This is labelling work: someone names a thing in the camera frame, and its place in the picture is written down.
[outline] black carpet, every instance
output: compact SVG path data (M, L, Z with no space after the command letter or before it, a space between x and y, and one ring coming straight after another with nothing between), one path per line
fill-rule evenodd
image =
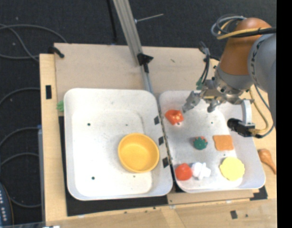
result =
M217 41L211 26L224 14L257 17L272 26L277 21L277 0L129 0L136 19L163 13L137 24L143 46L198 47L203 41L211 54L220 56L226 41ZM114 5L117 39L114 38L106 0L0 0L0 24L31 24L61 34L67 42L125 45ZM47 53L61 38L38 28L14 28L33 55ZM9 29L0 30L0 54L27 56ZM39 87L39 65L32 59L0 57L0 100L25 87ZM11 132L41 124L39 91L18 92L0 106L0 142ZM37 130L11 136L0 147L1 162L24 152L38 153ZM35 156L20 156L1 167L1 182L9 195L24 205L40 203L39 162ZM41 221L40 208L13 204L16 224Z

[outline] white garlic toy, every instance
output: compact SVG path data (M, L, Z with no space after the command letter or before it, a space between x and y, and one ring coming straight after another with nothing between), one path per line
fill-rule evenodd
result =
M211 175L211 170L206 167L206 163L196 162L192 165L193 176L202 180L203 177L209 177Z

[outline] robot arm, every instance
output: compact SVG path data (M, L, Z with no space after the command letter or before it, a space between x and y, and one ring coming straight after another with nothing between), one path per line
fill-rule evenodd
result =
M270 27L263 20L244 18L234 33ZM214 111L216 106L225 102L245 107L247 103L239 96L253 84L268 93L270 111L276 127L276 33L229 38L214 77L204 81L200 93L191 92L182 107L183 112L194 108L201 99L209 103L208 112Z

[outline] yellow lemon toy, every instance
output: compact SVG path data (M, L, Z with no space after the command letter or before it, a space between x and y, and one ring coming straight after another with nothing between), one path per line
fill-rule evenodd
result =
M230 181L243 177L245 168L244 164L236 157L227 157L220 165L222 175Z

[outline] red tomato toy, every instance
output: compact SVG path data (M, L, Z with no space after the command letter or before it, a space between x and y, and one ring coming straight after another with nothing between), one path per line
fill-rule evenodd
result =
M179 122L182 122L184 120L184 117L181 113L181 111L178 110L169 110L165 113L165 117L168 119L168 121L175 125Z
M193 171L188 164L183 163L175 169L175 177L179 181L185 181L192 177Z

